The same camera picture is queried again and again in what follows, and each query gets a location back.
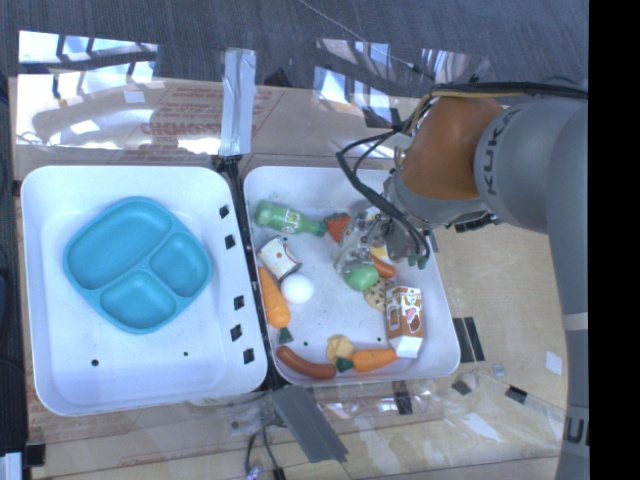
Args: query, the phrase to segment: toy egg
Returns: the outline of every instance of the toy egg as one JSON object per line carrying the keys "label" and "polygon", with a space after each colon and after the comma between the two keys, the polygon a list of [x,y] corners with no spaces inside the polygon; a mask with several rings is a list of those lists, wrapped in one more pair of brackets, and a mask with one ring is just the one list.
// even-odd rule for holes
{"label": "toy egg", "polygon": [[280,291],[287,302],[304,304],[313,296],[315,287],[308,277],[293,273],[284,278]]}

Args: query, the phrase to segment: blue divided plate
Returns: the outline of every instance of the blue divided plate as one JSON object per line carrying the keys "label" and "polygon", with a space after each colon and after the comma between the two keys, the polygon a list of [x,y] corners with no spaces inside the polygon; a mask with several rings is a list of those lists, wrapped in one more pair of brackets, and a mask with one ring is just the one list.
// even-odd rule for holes
{"label": "blue divided plate", "polygon": [[176,318],[213,272],[191,231],[146,197],[123,199],[85,225],[63,262],[71,284],[99,313],[137,334]]}

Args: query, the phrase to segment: toy food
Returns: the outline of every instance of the toy food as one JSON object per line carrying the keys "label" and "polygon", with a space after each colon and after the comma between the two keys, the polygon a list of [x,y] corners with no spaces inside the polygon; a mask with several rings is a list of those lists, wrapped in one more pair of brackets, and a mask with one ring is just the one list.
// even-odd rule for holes
{"label": "toy food", "polygon": [[332,364],[340,357],[349,359],[355,350],[351,340],[342,334],[334,334],[327,340],[327,359]]}
{"label": "toy food", "polygon": [[337,243],[342,241],[342,232],[344,228],[349,224],[351,217],[348,213],[334,213],[326,217],[323,222],[327,227],[327,233],[331,235]]}
{"label": "toy food", "polygon": [[387,290],[385,326],[387,340],[400,357],[418,357],[424,338],[422,292],[410,286]]}
{"label": "toy food", "polygon": [[304,304],[315,291],[311,280],[302,274],[289,274],[280,283],[280,291],[285,300],[291,304]]}
{"label": "toy food", "polygon": [[285,343],[291,343],[293,341],[293,336],[288,328],[283,327],[280,329],[280,333],[278,334],[278,343],[280,345],[284,345]]}
{"label": "toy food", "polygon": [[382,261],[373,254],[371,255],[371,259],[373,260],[373,266],[378,271],[378,274],[380,274],[380,277],[391,279],[396,276],[396,267],[386,261]]}
{"label": "toy food", "polygon": [[340,372],[353,368],[362,373],[382,368],[398,359],[396,351],[392,348],[370,348],[356,350],[350,359],[340,358],[336,367]]}
{"label": "toy food", "polygon": [[302,263],[294,258],[285,240],[280,235],[275,236],[257,251],[264,266],[278,282],[282,282],[286,276],[302,267]]}
{"label": "toy food", "polygon": [[287,301],[265,267],[258,267],[258,274],[260,275],[260,286],[262,288],[267,322],[278,329],[282,329],[291,320]]}
{"label": "toy food", "polygon": [[373,309],[384,313],[386,311],[386,298],[387,290],[393,288],[395,283],[391,279],[385,279],[381,277],[378,279],[371,288],[366,289],[364,293],[364,300]]}
{"label": "toy food", "polygon": [[309,219],[293,208],[285,208],[269,201],[258,204],[254,218],[258,226],[267,226],[282,233],[324,236],[327,231],[323,222]]}
{"label": "toy food", "polygon": [[354,290],[363,292],[367,288],[371,288],[378,277],[378,271],[373,266],[363,265],[347,272],[344,280]]}
{"label": "toy food", "polygon": [[292,370],[314,379],[332,379],[336,376],[336,367],[329,363],[312,363],[303,359],[286,345],[281,345],[276,351],[278,359]]}

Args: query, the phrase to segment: cable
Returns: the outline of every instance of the cable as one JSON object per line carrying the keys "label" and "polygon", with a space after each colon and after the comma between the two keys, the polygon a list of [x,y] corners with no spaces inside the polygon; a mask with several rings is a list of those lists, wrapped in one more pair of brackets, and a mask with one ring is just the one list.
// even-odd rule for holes
{"label": "cable", "polygon": [[307,2],[305,2],[304,0],[295,0],[296,2],[298,2],[299,4],[303,5],[304,7],[306,7],[307,9],[309,9],[310,11],[316,13],[318,16],[324,18],[325,20],[333,23],[336,27],[341,28],[342,30],[344,30],[345,32],[351,34],[353,37],[355,37],[358,41],[361,41],[363,43],[366,43],[372,51],[376,51],[382,55],[386,55],[387,59],[393,59],[396,62],[400,62],[401,64],[404,64],[405,66],[409,67],[410,69],[414,68],[414,64],[411,62],[408,62],[406,60],[400,59],[398,57],[395,57],[394,55],[391,55],[389,53],[389,51],[387,50],[381,50],[379,48],[376,48],[375,45],[372,45],[369,41],[365,40],[362,36],[360,36],[359,34],[357,34],[355,31],[351,30],[349,27],[347,27],[346,25],[343,25],[342,23],[340,23],[339,21],[336,21],[335,19],[333,19],[331,16],[328,16],[326,14],[324,14],[322,11],[316,9],[315,7],[313,7],[312,5],[308,4]]}
{"label": "cable", "polygon": [[273,465],[273,470],[274,470],[273,473],[276,477],[278,477],[278,475],[282,477],[282,473],[281,473],[282,468],[278,465],[278,462],[276,461],[276,458],[274,457],[273,452],[271,451],[271,447],[269,446],[269,439],[267,437],[267,425],[263,425],[260,430],[251,434],[251,437],[249,438],[249,444],[247,445],[247,453],[244,458],[244,470],[247,476],[251,474],[251,450],[253,449],[256,438],[260,433],[262,433],[262,440],[264,441],[264,447],[267,450],[267,454],[269,455],[269,458],[271,459],[271,464]]}
{"label": "cable", "polygon": [[[404,216],[404,214],[393,204],[387,201],[380,194],[372,190],[367,185],[363,184],[358,178],[357,171],[365,158],[367,158],[373,151],[375,151],[381,144],[383,144],[389,137],[396,132],[404,133],[406,135],[413,134],[420,119],[425,116],[425,113],[432,107],[433,100],[439,97],[457,97],[457,98],[487,98],[487,97],[507,97],[507,96],[539,96],[549,95],[565,98],[578,98],[588,99],[588,91],[581,88],[567,87],[563,85],[555,85],[548,83],[537,82],[470,82],[470,83],[447,83],[434,85],[427,94],[425,94],[411,115],[403,121],[400,127],[394,128],[390,132],[386,132],[375,137],[369,137],[366,139],[360,139],[355,141],[341,151],[336,153],[338,164],[342,168],[343,172],[347,176],[347,179],[351,185],[367,200],[373,204],[380,211],[388,214],[392,219],[398,221],[404,226],[406,231],[411,235],[415,245],[417,255],[422,254],[424,249],[424,257],[428,258],[430,248],[425,236],[418,231]],[[354,167],[350,168],[344,155],[353,149],[354,147],[373,142],[358,159],[356,160]],[[394,163],[396,167],[399,167],[398,162],[398,148],[396,148],[394,154]]]}

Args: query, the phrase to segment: toy sausage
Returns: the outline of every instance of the toy sausage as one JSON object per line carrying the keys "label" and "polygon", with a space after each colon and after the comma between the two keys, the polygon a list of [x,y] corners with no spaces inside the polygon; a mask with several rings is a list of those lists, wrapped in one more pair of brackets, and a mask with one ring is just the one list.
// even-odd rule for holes
{"label": "toy sausage", "polygon": [[329,363],[312,363],[303,359],[286,345],[281,345],[276,351],[278,359],[292,370],[302,373],[314,379],[333,379],[336,376],[336,367]]}

